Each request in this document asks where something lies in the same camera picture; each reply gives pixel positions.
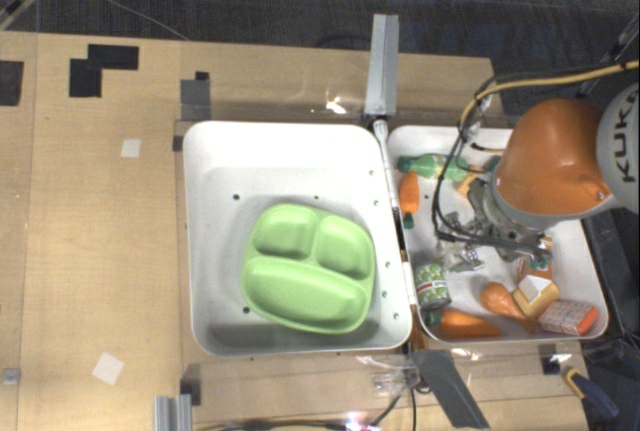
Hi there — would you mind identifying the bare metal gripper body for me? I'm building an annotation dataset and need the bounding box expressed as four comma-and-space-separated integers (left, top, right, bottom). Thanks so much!
467, 177, 555, 265

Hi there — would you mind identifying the orange box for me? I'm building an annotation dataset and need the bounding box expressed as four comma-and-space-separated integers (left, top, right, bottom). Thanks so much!
517, 259, 554, 285

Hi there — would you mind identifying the yellow toy food piece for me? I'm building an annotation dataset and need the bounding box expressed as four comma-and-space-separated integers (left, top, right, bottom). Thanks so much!
456, 172, 484, 198

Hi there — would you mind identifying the orange chicken drumstick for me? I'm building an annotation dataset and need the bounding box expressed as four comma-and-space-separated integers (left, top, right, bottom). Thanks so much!
479, 281, 537, 333

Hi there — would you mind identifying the white plastic tray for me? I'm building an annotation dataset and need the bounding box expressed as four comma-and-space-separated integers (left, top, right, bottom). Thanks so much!
387, 124, 611, 346
181, 119, 414, 359

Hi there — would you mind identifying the yellow and white carton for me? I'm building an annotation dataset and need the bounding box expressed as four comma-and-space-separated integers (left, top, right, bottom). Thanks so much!
511, 274, 561, 320

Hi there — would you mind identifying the green and white can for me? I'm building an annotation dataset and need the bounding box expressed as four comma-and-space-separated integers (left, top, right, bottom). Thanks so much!
412, 262, 453, 312

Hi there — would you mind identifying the orange carrot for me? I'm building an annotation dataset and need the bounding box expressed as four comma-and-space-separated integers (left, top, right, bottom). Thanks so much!
398, 170, 422, 228
424, 308, 503, 340

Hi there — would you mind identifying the green plastic bottle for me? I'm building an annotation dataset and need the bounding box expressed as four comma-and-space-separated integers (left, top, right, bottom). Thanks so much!
397, 153, 471, 183

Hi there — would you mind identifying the white and orange carton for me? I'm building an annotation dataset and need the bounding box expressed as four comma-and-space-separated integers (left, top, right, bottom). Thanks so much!
537, 299, 600, 337

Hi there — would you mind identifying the thin black and white rod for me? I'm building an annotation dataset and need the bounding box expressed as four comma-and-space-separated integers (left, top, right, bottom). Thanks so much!
372, 118, 417, 315

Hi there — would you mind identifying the green divided plate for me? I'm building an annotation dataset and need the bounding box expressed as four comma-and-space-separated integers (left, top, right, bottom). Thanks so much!
240, 202, 378, 335

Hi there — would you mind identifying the pale wood board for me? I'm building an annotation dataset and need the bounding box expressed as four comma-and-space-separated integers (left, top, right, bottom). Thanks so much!
178, 40, 591, 431

